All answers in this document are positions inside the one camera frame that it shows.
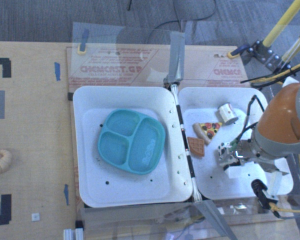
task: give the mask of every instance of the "cylindrical container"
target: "cylindrical container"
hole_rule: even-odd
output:
[[[239,119],[230,103],[223,104],[218,111],[225,125],[230,125]]]

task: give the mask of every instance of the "teal plate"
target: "teal plate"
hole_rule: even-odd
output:
[[[158,120],[130,109],[116,109],[102,126],[98,151],[107,163],[144,175],[158,165],[165,139],[165,129]]]

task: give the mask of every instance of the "gray floor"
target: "gray floor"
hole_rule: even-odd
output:
[[[216,12],[194,22],[190,21],[212,12],[213,0],[175,0],[175,9],[174,0],[132,0],[127,10],[128,1],[0,0],[0,41],[72,42],[75,22],[151,29],[175,21],[177,12],[179,20],[189,21],[189,44],[241,46],[265,38],[294,0],[215,0]],[[159,29],[178,31],[179,25],[174,22]],[[272,49],[283,55],[299,35],[300,11]],[[300,52],[291,60],[292,65],[298,63]],[[254,66],[247,65],[248,76],[256,73]],[[300,188],[294,192],[300,194]]]

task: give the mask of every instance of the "white tray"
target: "white tray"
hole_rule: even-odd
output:
[[[208,146],[205,146],[205,155],[202,158],[191,156],[193,168],[199,191],[212,200],[255,197],[251,188],[251,182],[255,179],[262,180],[269,186],[272,174],[264,172],[258,164],[253,162],[240,166],[240,175],[229,178],[218,165],[218,145],[221,142],[231,142],[243,128],[248,103],[253,95],[257,95],[263,104],[267,106],[264,95],[253,88],[212,88],[212,87],[186,87],[178,95],[187,137],[197,137],[193,130],[194,123],[222,122],[217,110],[225,103],[231,103],[239,119],[231,125],[222,125],[218,133]],[[248,125],[257,122],[262,115],[258,102],[251,106]],[[248,130],[242,140],[251,137]],[[278,195],[288,194],[293,188],[293,179],[285,158],[275,161],[275,165],[283,172],[289,174],[282,177]]]
[[[94,208],[172,203],[193,192],[173,95],[162,87],[84,86],[73,95],[79,192]],[[163,154],[149,174],[133,174],[100,157],[97,142],[108,114],[132,109],[157,119],[166,133]]]

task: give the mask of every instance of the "croissant-shaped toy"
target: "croissant-shaped toy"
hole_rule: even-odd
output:
[[[10,165],[12,164],[12,154],[5,149],[0,150],[0,174],[8,171]]]

